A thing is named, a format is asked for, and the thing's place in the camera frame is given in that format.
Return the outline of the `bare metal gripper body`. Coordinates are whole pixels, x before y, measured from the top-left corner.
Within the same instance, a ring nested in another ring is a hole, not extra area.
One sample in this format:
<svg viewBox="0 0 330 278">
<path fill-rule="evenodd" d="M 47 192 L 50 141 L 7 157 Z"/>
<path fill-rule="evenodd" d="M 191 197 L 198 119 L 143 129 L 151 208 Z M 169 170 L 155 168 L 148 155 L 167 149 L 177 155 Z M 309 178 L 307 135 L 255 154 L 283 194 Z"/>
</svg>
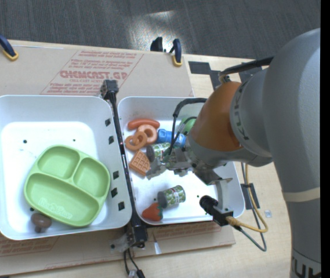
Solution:
<svg viewBox="0 0 330 278">
<path fill-rule="evenodd" d="M 168 170 L 181 177 L 192 172 L 204 184 L 211 184 L 211 169 L 209 165 L 198 158 L 192 150 L 175 148 L 165 151 L 165 166 Z"/>
</svg>

